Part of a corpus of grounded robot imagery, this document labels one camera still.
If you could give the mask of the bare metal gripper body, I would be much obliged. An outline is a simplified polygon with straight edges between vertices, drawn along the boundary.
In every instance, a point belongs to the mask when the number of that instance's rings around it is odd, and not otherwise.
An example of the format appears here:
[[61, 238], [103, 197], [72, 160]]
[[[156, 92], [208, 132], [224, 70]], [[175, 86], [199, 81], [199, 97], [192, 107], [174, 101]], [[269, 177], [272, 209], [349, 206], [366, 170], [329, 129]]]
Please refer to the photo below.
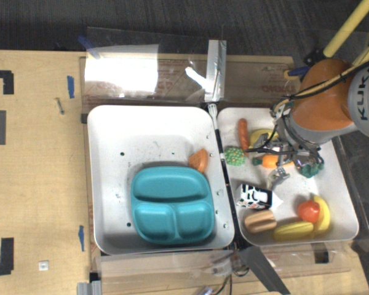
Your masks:
[[278, 165], [294, 165], [297, 169], [318, 168], [320, 155], [318, 149], [306, 149], [301, 145], [292, 146], [282, 141], [277, 133], [261, 132], [255, 134], [255, 165], [264, 168], [277, 168]]

